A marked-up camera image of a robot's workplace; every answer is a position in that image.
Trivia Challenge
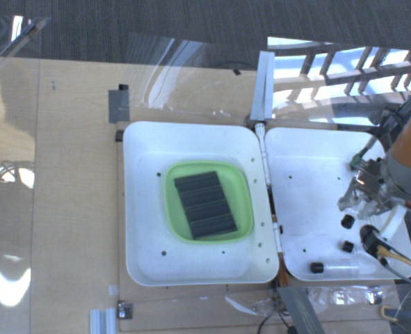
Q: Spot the white plastic tray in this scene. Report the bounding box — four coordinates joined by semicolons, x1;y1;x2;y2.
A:
263;127;411;283
122;120;280;287

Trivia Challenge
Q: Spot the black cylinder on white bracket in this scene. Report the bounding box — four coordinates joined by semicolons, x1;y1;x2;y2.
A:
359;207;406;255

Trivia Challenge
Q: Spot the clear bottle with black cap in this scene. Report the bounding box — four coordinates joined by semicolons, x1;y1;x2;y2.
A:
340;200;377;230
341;240;366;255
309;260;360;275

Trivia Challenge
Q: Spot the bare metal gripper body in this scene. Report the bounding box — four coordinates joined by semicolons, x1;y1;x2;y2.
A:
351;157;392;198

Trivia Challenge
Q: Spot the black ribbed rectangular block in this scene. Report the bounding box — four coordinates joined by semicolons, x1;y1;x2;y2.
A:
173;170;239;241

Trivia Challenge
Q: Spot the green square plate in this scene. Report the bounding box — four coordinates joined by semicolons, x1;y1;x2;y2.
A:
163;160;255;246

